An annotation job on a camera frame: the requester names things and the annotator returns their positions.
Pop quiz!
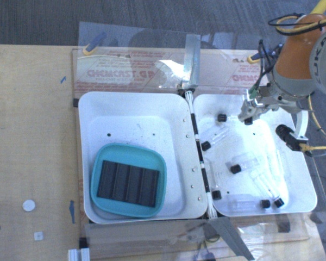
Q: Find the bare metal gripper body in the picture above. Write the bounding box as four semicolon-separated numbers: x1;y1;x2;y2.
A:
256;85;300;113

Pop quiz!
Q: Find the white plastic tray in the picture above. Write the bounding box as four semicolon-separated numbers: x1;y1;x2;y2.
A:
192;93;318;218
78;91;209;225

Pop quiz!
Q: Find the thin black and white rod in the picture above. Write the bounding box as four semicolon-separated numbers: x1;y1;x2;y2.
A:
185;90;218;219

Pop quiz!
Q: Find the brown cardboard board red print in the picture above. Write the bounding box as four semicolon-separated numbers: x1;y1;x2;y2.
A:
71;47;310;255

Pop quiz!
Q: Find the teal plate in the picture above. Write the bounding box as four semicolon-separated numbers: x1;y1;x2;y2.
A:
90;142;168;219

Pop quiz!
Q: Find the black ribbed rack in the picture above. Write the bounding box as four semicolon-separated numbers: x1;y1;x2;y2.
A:
96;159;161;208

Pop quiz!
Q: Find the white round disc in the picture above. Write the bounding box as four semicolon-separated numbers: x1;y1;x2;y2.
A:
22;199;36;213

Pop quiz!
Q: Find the black cylinder on white bracket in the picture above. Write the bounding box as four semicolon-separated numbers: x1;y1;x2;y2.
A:
275;109;310;152

